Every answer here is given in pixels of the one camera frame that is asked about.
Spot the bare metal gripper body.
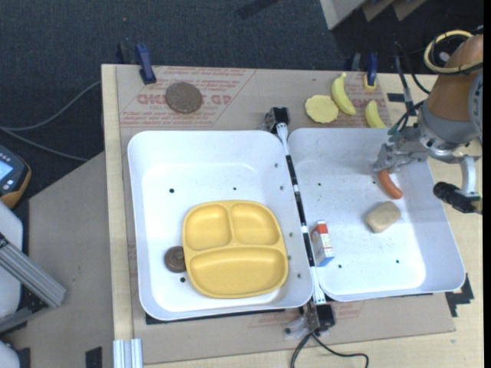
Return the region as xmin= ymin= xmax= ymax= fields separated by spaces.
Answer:
xmin=381 ymin=126 xmax=478 ymax=165

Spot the orange sausage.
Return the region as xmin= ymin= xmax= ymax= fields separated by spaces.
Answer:
xmin=377 ymin=169 xmax=404 ymax=200

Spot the short yellow banana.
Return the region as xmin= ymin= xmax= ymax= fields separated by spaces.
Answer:
xmin=364 ymin=99 xmax=388 ymax=130

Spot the beige bread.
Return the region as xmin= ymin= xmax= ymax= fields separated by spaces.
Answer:
xmin=364 ymin=200 xmax=403 ymax=235

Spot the long yellow banana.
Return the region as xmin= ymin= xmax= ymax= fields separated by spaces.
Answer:
xmin=331 ymin=71 xmax=358 ymax=117

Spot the yellow round biscuit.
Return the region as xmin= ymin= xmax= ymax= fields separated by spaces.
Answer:
xmin=304 ymin=94 xmax=340 ymax=124

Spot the thin black and white rod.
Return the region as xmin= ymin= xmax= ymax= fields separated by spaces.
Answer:
xmin=276 ymin=122 xmax=328 ymax=305

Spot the white plastic tray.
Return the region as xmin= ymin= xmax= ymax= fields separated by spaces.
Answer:
xmin=127 ymin=129 xmax=315 ymax=322
xmin=286 ymin=126 xmax=467 ymax=303

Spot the white orange blue carton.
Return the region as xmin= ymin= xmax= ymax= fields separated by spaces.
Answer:
xmin=308 ymin=220 xmax=336 ymax=268

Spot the brown cardboard board red print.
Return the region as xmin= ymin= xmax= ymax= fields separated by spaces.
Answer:
xmin=114 ymin=64 xmax=458 ymax=364

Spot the yellow divided plate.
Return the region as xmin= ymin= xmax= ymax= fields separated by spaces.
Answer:
xmin=181 ymin=199 xmax=290 ymax=300

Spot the large brown round biscuit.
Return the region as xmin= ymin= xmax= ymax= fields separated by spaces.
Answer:
xmin=164 ymin=81 xmax=203 ymax=115

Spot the small brown swirl doughnut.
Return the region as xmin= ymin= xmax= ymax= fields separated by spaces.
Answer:
xmin=163 ymin=245 xmax=188 ymax=274

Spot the black cylinder on white bracket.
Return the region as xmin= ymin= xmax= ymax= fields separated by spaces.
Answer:
xmin=433 ymin=155 xmax=483 ymax=215

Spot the black block with thin wires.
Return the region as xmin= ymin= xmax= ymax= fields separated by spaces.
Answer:
xmin=263 ymin=106 xmax=291 ymax=134
xmin=298 ymin=303 xmax=338 ymax=337

